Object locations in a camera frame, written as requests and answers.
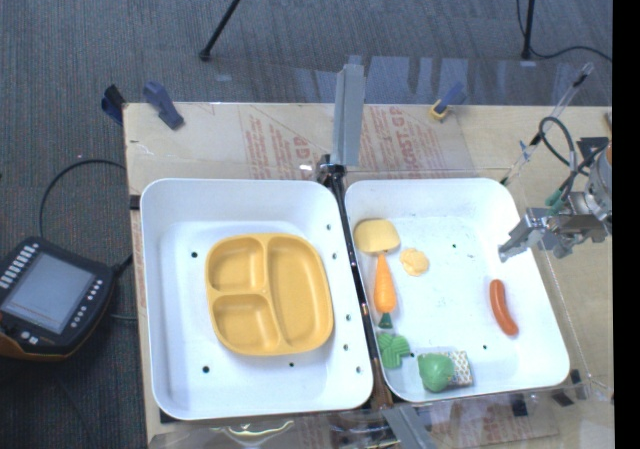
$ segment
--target toy food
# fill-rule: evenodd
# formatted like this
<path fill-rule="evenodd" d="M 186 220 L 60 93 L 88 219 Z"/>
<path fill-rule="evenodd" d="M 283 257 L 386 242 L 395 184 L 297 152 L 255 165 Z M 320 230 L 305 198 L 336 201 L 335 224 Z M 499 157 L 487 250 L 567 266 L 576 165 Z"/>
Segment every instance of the toy food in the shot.
<path fill-rule="evenodd" d="M 380 361 L 386 369 L 395 369 L 402 365 L 402 357 L 411 354 L 406 337 L 380 332 L 376 335 L 380 348 Z"/>
<path fill-rule="evenodd" d="M 409 275 L 417 277 L 429 269 L 429 259 L 420 250 L 407 248 L 400 252 L 400 262 Z"/>
<path fill-rule="evenodd" d="M 358 249 L 367 253 L 376 253 L 378 262 L 373 286 L 373 304 L 382 314 L 380 328 L 393 328 L 389 315 L 397 304 L 396 290 L 385 252 L 400 245 L 400 237 L 393 224 L 388 220 L 372 219 L 361 221 L 355 228 L 354 241 Z"/>
<path fill-rule="evenodd" d="M 439 353 L 418 355 L 418 372 L 422 385 L 431 392 L 441 392 L 451 382 L 455 365 L 449 357 Z"/>
<path fill-rule="evenodd" d="M 489 284 L 489 297 L 491 299 L 491 310 L 493 310 L 493 315 L 500 325 L 500 328 L 502 328 L 502 331 L 507 335 L 517 335 L 518 325 L 511 317 L 509 309 L 507 308 L 505 288 L 502 280 L 496 278 L 491 281 Z"/>

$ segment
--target metal bracket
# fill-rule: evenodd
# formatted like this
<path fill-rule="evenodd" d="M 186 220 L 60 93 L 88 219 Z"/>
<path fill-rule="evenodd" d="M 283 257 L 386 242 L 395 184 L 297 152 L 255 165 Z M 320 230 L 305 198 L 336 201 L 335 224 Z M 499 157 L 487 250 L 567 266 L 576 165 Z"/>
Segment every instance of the metal bracket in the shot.
<path fill-rule="evenodd" d="M 382 410 L 382 415 L 404 449 L 437 449 L 436 443 L 410 404 Z"/>
<path fill-rule="evenodd" d="M 358 166 L 364 87 L 362 65 L 347 64 L 338 73 L 333 117 L 332 163 Z"/>

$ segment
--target black cable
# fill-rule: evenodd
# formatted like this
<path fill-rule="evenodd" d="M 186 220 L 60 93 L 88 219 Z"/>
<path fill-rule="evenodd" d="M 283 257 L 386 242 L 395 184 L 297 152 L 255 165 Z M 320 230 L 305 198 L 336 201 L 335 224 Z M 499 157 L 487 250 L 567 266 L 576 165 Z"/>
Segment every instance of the black cable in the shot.
<path fill-rule="evenodd" d="M 45 206 L 45 203 L 47 202 L 47 198 L 49 197 L 49 193 L 51 192 L 53 187 L 56 185 L 56 183 L 74 168 L 77 168 L 83 165 L 96 164 L 96 163 L 101 163 L 101 164 L 110 165 L 110 166 L 117 166 L 122 170 L 126 170 L 126 168 L 122 166 L 120 163 L 116 163 L 115 161 L 109 161 L 108 159 L 85 159 L 83 161 L 77 161 L 67 166 L 61 172 L 58 172 L 58 174 L 49 183 L 49 186 L 47 186 L 47 189 L 42 195 L 42 200 L 40 201 L 40 212 L 38 215 L 38 229 L 40 231 L 40 237 L 46 239 L 44 236 L 43 221 L 42 221 L 44 217 L 44 206 Z M 122 272 L 124 272 L 125 268 L 129 266 L 132 262 L 133 262 L 133 254 L 129 254 L 129 256 L 126 259 L 124 259 L 120 264 L 117 264 L 116 266 L 114 266 L 114 271 L 116 271 L 118 275 L 121 275 Z"/>
<path fill-rule="evenodd" d="M 556 124 L 562 130 L 562 134 L 564 134 L 564 137 L 567 140 L 567 145 L 569 146 L 569 156 L 572 158 L 571 161 L 567 161 L 562 156 L 560 156 L 560 154 L 547 141 L 547 137 L 546 137 L 545 130 L 544 130 L 544 124 L 546 122 L 552 122 L 552 123 Z M 559 157 L 563 162 L 565 162 L 566 164 L 569 165 L 569 177 L 567 177 L 565 179 L 565 181 L 562 183 L 562 186 L 560 188 L 561 191 L 562 191 L 562 193 L 560 194 L 560 199 L 561 200 L 566 200 L 567 197 L 569 196 L 569 193 L 571 192 L 571 188 L 573 188 L 573 182 L 574 182 L 576 176 L 578 175 L 578 167 L 574 165 L 574 163 L 575 163 L 575 157 L 574 156 L 575 156 L 576 148 L 575 148 L 575 145 L 573 143 L 573 139 L 571 138 L 571 134 L 569 133 L 569 130 L 567 129 L 567 126 L 565 126 L 562 122 L 560 122 L 560 120 L 558 118 L 556 118 L 556 117 L 544 117 L 538 123 L 538 135 L 540 136 L 540 138 L 542 139 L 544 144 L 547 146 L 547 148 L 549 150 L 551 150 L 551 152 L 556 157 Z"/>
<path fill-rule="evenodd" d="M 525 30 L 524 27 L 522 26 L 522 16 L 520 14 L 520 0 L 516 0 L 516 9 L 518 12 L 518 24 L 520 25 L 520 32 L 522 33 L 522 35 L 525 35 Z M 529 51 L 531 51 L 532 54 L 535 54 L 538 58 L 543 58 L 545 60 L 551 59 L 551 58 L 556 58 L 557 56 L 560 56 L 561 54 L 567 53 L 569 51 L 576 51 L 576 50 L 584 50 L 584 51 L 590 51 L 592 53 L 595 53 L 599 56 L 601 56 L 602 58 L 604 58 L 605 60 L 613 63 L 613 59 L 604 54 L 603 52 L 599 51 L 598 49 L 594 49 L 593 47 L 588 47 L 588 46 L 584 46 L 584 45 L 574 45 L 571 47 L 567 47 L 566 49 L 562 49 L 556 53 L 553 54 L 540 54 L 538 52 L 536 52 L 531 46 L 529 46 Z"/>
<path fill-rule="evenodd" d="M 585 173 L 582 171 L 583 168 L 588 168 L 593 164 L 593 160 L 594 158 L 600 154 L 600 152 L 602 152 L 604 149 L 606 149 L 609 146 L 609 142 L 607 141 L 606 143 L 604 143 L 603 145 L 601 145 L 600 147 L 596 148 L 595 150 L 593 150 L 592 152 L 589 153 L 589 155 L 587 157 L 585 157 L 582 162 L 578 165 L 578 173 L 581 173 L 582 175 L 585 176 L 589 176 L 588 173 Z M 566 179 L 561 185 L 560 185 L 560 190 L 562 190 L 564 187 L 566 187 L 567 182 L 569 179 Z"/>
<path fill-rule="evenodd" d="M 80 421 L 82 422 L 82 424 L 84 426 L 84 429 L 87 432 L 87 434 L 89 435 L 89 439 L 91 440 L 91 445 L 93 447 L 95 447 L 95 449 L 98 449 L 100 446 L 98 445 L 98 442 L 96 441 L 96 439 L 93 436 L 93 431 L 89 427 L 89 422 L 87 421 L 86 417 L 82 413 L 82 409 L 78 406 L 78 404 L 73 399 L 73 395 L 71 394 L 71 391 L 67 388 L 67 386 L 64 384 L 64 382 L 60 379 L 60 377 L 55 372 L 52 373 L 52 374 L 53 374 L 54 379 L 56 380 L 56 382 L 60 386 L 60 388 L 64 391 L 65 395 L 67 396 L 67 399 L 69 400 L 69 402 L 73 406 L 74 410 L 78 414 L 78 417 L 80 417 Z"/>

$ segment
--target divided plate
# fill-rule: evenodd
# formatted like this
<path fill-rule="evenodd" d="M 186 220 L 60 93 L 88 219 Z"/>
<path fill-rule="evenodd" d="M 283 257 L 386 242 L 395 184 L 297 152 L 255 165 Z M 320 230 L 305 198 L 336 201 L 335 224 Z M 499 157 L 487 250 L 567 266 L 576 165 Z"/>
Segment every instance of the divided plate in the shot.
<path fill-rule="evenodd" d="M 207 255 L 205 280 L 213 329 L 236 353 L 300 353 L 331 334 L 327 275 L 318 252 L 301 237 L 223 239 Z"/>

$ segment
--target green toy vegetable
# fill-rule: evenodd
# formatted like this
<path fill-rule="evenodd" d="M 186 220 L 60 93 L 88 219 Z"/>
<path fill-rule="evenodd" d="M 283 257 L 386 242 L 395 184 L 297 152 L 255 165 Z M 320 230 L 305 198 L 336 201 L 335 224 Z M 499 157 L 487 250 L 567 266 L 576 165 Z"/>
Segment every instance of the green toy vegetable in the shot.
<path fill-rule="evenodd" d="M 386 369 L 396 369 L 402 365 L 402 358 L 411 354 L 409 342 L 402 335 L 379 332 L 376 335 L 380 348 L 380 361 Z"/>
<path fill-rule="evenodd" d="M 422 384 L 431 392 L 441 392 L 451 382 L 455 372 L 453 360 L 438 353 L 418 355 L 418 371 Z"/>

